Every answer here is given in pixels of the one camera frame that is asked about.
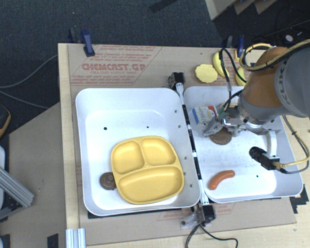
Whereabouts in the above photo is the thin black and white rod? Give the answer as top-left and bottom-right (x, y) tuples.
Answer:
(176, 83), (210, 206)

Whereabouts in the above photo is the brown swirl pastry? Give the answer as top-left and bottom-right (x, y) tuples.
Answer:
(99, 172), (117, 191)

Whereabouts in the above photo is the yellow divided plate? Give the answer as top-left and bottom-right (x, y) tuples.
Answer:
(110, 135), (185, 205)

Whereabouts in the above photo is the brown round biscuit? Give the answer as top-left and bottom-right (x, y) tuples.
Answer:
(209, 128), (233, 146)

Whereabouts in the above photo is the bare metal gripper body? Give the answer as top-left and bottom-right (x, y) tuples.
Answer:
(218, 108), (282, 137)

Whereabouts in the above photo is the white plastic tray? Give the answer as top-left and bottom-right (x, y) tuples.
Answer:
(75, 87), (202, 217)
(182, 85), (304, 204)

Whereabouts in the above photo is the black cylinder on white bracket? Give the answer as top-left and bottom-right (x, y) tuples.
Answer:
(249, 129), (281, 171)

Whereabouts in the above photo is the yellow banana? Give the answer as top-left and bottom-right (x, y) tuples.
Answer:
(235, 66), (247, 87)
(212, 51), (230, 78)

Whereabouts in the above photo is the small white carton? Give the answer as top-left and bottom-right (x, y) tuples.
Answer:
(191, 105), (219, 125)

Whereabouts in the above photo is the orange sausage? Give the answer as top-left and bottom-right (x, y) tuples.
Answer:
(208, 169), (236, 191)

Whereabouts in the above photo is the brown cardboard board red print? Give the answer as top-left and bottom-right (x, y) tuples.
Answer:
(67, 44), (298, 246)

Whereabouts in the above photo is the yellow round biscuit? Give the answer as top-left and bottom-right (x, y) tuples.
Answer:
(195, 64), (219, 84)

